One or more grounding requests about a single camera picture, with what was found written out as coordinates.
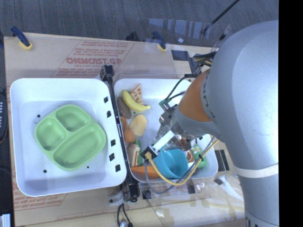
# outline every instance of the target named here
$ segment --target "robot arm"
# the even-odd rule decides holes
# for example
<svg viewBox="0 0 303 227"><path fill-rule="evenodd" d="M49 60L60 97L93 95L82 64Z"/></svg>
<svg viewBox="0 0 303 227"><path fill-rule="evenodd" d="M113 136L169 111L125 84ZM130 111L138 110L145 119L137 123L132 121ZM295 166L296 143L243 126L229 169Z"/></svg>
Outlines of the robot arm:
<svg viewBox="0 0 303 227"><path fill-rule="evenodd" d="M186 133L225 143L242 186L247 226L279 226L278 21L247 27L216 53L175 111Z"/></svg>

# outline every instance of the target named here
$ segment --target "toy banana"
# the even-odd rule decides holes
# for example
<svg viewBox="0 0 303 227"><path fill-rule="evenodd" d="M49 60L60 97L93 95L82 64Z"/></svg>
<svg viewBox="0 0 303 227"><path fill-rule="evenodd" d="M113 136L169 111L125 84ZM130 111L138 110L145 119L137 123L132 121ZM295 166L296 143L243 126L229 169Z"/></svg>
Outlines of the toy banana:
<svg viewBox="0 0 303 227"><path fill-rule="evenodd" d="M145 106L134 101L132 96L126 90L123 91L122 96L125 104L135 112L142 112L151 108L149 105Z"/></svg>

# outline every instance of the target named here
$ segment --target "cardboard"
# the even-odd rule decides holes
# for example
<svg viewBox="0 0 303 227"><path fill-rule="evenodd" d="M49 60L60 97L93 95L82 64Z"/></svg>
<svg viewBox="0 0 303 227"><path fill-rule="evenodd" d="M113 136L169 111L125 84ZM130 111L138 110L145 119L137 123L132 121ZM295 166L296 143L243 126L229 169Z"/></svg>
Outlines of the cardboard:
<svg viewBox="0 0 303 227"><path fill-rule="evenodd" d="M208 53L210 48L168 45L165 53L154 43L114 41L58 35L25 33L33 48L22 48L16 37L5 37L7 95L10 85L20 78L97 78L104 64L112 64L114 81L120 78L181 78L190 73L187 61L174 61L170 50ZM10 99L9 136L12 139ZM18 226L116 226L117 205L109 199L120 187L102 188L42 197L28 197L17 186L13 140L10 141L13 173L15 225ZM218 144L218 149L225 149ZM195 193L188 194L188 185L173 188L164 195L151 193L151 199L125 204L134 226L197 226L244 218L241 187L229 171L215 177L191 182ZM224 177L222 184L214 180ZM158 186L163 189L165 183Z"/></svg>

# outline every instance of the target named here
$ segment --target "white tray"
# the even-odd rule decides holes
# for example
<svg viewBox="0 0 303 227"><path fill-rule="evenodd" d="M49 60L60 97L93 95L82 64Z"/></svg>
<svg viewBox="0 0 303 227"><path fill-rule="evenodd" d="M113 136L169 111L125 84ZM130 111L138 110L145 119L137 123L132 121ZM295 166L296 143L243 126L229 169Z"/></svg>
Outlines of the white tray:
<svg viewBox="0 0 303 227"><path fill-rule="evenodd" d="M122 96L123 90L131 92L136 85L141 83L143 102L145 105L150 105L150 110L145 110L143 114L147 119L147 127L142 137L137 138L142 143L142 150L144 150L148 145L155 143L154 138L157 136L157 132L160 127L159 118L164 113L162 108L159 106L159 102L165 99L170 91L173 89L178 79L121 79L115 83L114 91L116 96ZM172 96L185 91L190 82L183 80L176 90L173 92ZM181 97L174 98L169 105L173 106L178 104ZM211 140L210 135L205 135L202 140L198 140L198 144L202 149L205 149L209 141ZM207 155L206 160L208 164L204 168L197 169L193 178L211 177L214 176L218 171L218 162L214 153L214 149L211 149ZM132 172L134 178L139 182L145 183L145 176L142 174ZM161 178L151 179L151 182L161 182Z"/></svg>
<svg viewBox="0 0 303 227"><path fill-rule="evenodd" d="M10 100L17 185L24 194L44 196L83 191L117 186L125 180L125 161L109 90L104 82L98 79L19 79L11 85ZM67 104L86 110L107 135L104 149L75 171L56 166L34 137L37 123Z"/></svg>

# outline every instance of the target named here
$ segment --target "green plate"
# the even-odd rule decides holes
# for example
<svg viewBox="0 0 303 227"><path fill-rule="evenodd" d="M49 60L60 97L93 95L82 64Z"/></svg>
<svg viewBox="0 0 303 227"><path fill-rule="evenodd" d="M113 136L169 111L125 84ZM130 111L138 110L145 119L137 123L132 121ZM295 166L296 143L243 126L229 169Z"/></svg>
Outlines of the green plate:
<svg viewBox="0 0 303 227"><path fill-rule="evenodd" d="M106 145L103 128L82 108L65 105L35 128L43 152L61 169L72 171L94 158Z"/></svg>

